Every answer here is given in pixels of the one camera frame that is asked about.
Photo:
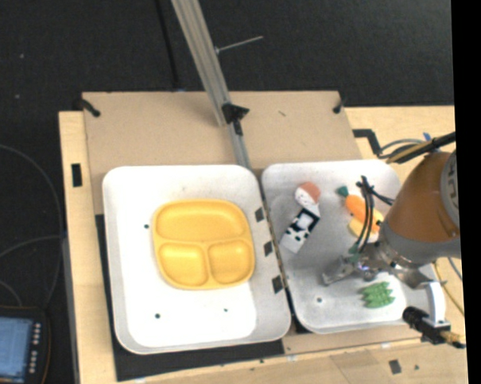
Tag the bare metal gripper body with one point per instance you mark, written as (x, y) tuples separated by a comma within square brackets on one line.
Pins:
[(373, 261)]

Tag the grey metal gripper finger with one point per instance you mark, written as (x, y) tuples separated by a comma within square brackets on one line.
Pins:
[(336, 271), (416, 279)]

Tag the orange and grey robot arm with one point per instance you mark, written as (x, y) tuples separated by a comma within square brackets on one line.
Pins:
[(418, 215)]

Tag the green pea pods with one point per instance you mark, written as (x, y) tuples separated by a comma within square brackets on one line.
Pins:
[(377, 295)]

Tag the yellow toy food piece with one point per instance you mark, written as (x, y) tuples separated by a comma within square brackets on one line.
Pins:
[(355, 227)]

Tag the white plastic tray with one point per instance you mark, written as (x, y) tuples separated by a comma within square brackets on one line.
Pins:
[(329, 231), (132, 271)]

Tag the black and white milk carton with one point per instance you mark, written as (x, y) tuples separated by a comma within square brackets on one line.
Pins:
[(300, 230)]

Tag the orange carrot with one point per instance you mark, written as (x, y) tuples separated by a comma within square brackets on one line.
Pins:
[(355, 205)]

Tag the thin black and white rod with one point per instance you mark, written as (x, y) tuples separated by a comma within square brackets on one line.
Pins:
[(275, 241)]

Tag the pink and white toy sushi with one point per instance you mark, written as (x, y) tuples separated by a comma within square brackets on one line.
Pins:
[(307, 193)]

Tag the yellow divided plate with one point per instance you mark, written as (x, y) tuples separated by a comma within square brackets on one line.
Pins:
[(203, 244)]

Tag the brown cardboard board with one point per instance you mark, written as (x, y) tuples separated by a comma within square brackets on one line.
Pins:
[(174, 130)]

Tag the black cylinder on white bracket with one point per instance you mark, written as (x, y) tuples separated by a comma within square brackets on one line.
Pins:
[(429, 318)]

